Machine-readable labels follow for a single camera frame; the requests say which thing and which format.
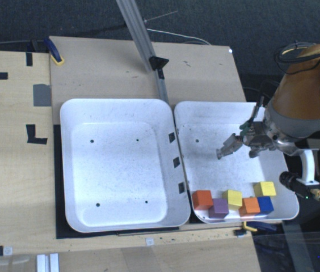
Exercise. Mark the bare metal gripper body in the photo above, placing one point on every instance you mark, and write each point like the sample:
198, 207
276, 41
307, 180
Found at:
262, 137

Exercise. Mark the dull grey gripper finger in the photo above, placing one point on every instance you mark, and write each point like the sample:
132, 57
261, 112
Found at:
229, 147
255, 152

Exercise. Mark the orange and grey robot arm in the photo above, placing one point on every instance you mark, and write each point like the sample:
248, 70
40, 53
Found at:
299, 95

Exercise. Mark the white plastic tray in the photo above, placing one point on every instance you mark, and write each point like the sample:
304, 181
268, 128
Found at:
222, 174
114, 163

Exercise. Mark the yellow cube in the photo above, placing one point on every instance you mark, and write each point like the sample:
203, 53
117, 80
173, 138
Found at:
265, 188
233, 198

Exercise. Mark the blue cube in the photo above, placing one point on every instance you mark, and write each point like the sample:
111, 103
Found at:
265, 204

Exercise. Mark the orange cube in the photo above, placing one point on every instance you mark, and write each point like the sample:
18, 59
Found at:
202, 199
250, 206

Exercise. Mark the purple cube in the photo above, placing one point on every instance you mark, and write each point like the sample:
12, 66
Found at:
219, 208

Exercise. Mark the pale brown flat board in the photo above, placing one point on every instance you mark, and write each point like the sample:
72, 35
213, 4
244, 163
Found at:
106, 72

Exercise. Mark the black cylinder on white bracket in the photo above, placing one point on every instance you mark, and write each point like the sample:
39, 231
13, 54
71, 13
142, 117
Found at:
309, 166

